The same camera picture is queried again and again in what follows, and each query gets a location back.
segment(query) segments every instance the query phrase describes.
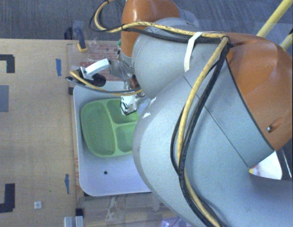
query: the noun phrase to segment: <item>yellow tube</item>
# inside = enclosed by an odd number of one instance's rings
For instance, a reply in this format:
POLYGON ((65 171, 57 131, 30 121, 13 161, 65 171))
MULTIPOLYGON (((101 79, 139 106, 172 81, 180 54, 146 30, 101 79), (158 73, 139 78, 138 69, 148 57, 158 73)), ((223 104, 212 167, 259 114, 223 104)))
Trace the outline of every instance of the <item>yellow tube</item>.
POLYGON ((270 16, 268 21, 263 25, 260 31, 257 33, 257 36, 265 37, 279 21, 279 19, 284 15, 284 13, 290 8, 293 4, 293 0, 283 0, 277 9, 270 16))
POLYGON ((293 33, 289 34, 284 41, 280 44, 280 46, 283 48, 283 50, 287 50, 287 48, 292 45, 293 43, 293 33))

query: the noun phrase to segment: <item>white cable tie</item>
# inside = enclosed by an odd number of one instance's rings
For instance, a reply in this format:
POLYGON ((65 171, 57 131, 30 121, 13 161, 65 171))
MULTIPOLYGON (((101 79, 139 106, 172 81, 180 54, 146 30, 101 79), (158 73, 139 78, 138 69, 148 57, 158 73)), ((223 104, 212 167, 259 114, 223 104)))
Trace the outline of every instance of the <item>white cable tie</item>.
POLYGON ((189 40, 187 43, 187 49, 186 49, 186 54, 184 57, 184 71, 187 72, 189 70, 189 63, 190 63, 190 57, 193 52, 195 40, 202 34, 203 32, 196 32, 189 40))

